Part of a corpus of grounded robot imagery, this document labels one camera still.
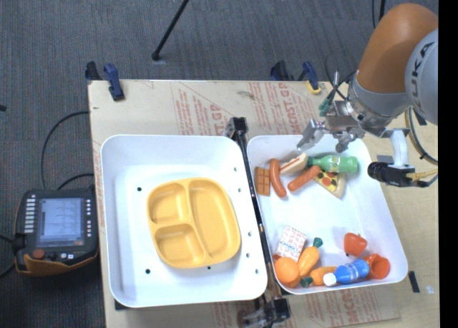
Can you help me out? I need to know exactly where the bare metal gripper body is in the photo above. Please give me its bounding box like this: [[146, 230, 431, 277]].
[[323, 100, 391, 138]]

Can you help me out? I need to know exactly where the green toy bottle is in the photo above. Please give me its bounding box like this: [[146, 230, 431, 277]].
[[306, 154, 359, 175]]

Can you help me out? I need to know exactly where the toy sandwich bread slice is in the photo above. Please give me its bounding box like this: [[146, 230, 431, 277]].
[[278, 152, 309, 177]]

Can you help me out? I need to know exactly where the orange toy sausage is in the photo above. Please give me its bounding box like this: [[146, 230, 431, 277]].
[[287, 165, 322, 193], [268, 158, 288, 199]]

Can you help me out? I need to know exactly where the toy pizza slice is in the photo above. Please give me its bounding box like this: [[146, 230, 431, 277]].
[[313, 170, 347, 200]]

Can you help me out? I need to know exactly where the brown waffle biscuit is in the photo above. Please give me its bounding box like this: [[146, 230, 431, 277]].
[[253, 166, 271, 197]]

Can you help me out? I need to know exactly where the white plastic tray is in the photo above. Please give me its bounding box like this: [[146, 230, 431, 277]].
[[246, 134, 409, 296], [99, 134, 269, 309]]

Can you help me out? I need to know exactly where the orange toy pepper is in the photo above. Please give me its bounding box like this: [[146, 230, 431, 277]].
[[343, 232, 369, 258]]

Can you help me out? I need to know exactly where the white carton with red print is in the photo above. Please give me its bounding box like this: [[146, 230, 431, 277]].
[[275, 225, 308, 263]]

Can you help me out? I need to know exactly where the orange toy carrot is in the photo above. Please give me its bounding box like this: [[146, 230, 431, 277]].
[[297, 237, 324, 278], [299, 266, 338, 289]]

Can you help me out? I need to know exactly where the orange toy cup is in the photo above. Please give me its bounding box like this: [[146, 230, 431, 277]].
[[364, 253, 391, 281]]

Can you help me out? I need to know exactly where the blue toy bottle white cap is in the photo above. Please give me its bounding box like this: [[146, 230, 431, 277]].
[[322, 259, 371, 287]]

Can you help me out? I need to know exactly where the orange toy fruit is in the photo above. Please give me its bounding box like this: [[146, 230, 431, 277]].
[[273, 256, 301, 285]]

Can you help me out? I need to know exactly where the yellow divided plate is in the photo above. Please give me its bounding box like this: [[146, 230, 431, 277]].
[[146, 177, 242, 269]]

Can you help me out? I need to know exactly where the brown cardboard board red print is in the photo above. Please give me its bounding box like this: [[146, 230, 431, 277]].
[[87, 79, 440, 328]]

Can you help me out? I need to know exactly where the black cylinder on white bracket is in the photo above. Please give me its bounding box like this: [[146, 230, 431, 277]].
[[367, 127, 418, 188]]

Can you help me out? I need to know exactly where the black block with thin wires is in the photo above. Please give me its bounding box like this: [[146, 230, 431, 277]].
[[223, 116, 250, 142], [242, 296, 292, 328]]

